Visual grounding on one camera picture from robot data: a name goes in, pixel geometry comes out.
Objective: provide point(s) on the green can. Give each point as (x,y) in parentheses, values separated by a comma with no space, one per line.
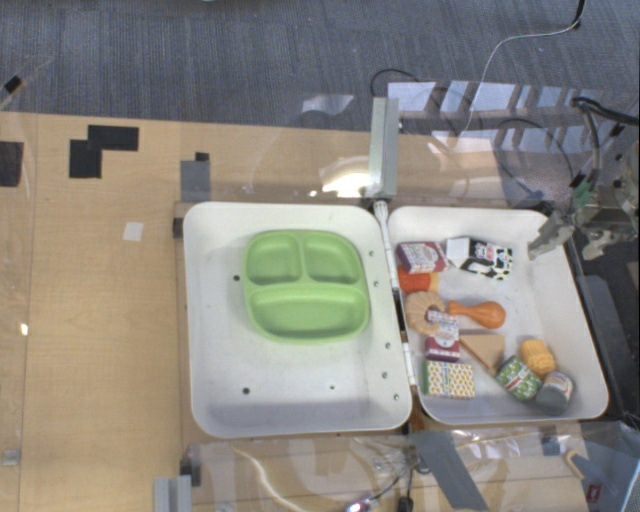
(518,380)

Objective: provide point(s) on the orange and yellow toy food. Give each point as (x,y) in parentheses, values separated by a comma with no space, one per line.
(414,282)

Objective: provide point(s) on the purple juice carton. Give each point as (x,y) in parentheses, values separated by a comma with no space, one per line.
(421,256)

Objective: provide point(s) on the white plastic tray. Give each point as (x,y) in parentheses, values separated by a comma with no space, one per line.
(300,385)
(545,310)

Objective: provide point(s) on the black and white milk carton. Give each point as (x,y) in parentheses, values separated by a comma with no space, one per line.
(487,260)

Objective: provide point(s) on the grey can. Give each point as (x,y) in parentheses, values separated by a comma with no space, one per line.
(554,395)

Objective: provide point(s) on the tan toy bread slice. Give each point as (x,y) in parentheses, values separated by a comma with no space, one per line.
(486,350)

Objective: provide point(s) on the yellow and green patterned carton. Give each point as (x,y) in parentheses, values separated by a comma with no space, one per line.
(449,380)

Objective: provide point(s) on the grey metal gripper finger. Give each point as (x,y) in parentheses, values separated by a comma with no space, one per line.
(550,232)
(601,244)

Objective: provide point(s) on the thin black and white rod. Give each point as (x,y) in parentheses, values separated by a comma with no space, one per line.
(386,240)

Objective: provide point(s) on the green divided plate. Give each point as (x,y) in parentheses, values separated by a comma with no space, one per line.
(307,310)

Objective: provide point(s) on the red and white carton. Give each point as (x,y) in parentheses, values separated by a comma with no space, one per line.
(443,345)

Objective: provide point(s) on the yellow toy corn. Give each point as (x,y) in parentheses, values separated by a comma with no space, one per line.
(537,356)

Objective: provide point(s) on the tan toy doughnut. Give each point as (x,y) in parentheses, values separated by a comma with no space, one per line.
(416,310)

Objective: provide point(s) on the orange toy drumstick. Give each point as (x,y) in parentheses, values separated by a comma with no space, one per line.
(484,315)

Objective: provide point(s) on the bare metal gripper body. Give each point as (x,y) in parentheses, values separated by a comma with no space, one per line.
(614,207)

